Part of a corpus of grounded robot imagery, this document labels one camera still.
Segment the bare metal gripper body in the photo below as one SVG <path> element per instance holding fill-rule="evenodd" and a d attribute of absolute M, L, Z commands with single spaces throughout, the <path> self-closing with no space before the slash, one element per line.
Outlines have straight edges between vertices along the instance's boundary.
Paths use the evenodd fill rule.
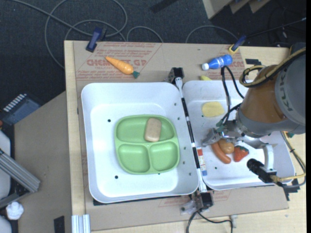
<path fill-rule="evenodd" d="M 245 136 L 237 120 L 227 121 L 219 127 L 220 136 L 224 139 L 238 139 Z"/>

